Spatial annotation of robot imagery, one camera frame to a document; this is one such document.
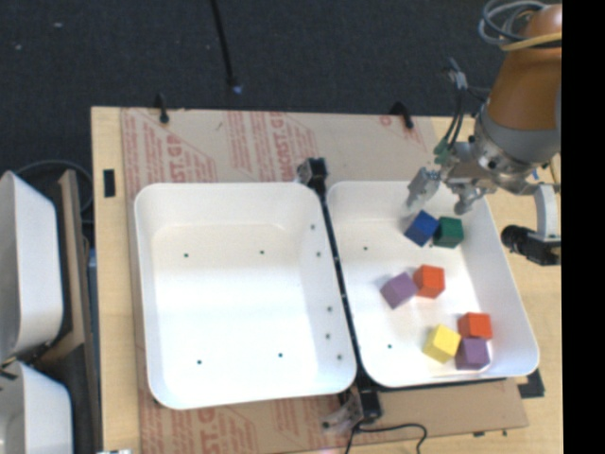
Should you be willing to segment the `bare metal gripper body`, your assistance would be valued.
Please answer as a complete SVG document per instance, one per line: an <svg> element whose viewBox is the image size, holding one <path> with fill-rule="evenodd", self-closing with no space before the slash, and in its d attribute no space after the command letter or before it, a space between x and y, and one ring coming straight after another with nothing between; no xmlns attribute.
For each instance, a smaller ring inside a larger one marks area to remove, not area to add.
<svg viewBox="0 0 605 454"><path fill-rule="evenodd" d="M528 181L542 164L542 133L519 130L476 130L467 142L441 139L434 148L441 180L461 191L468 186L504 189L516 196L530 196L538 185Z"/></svg>

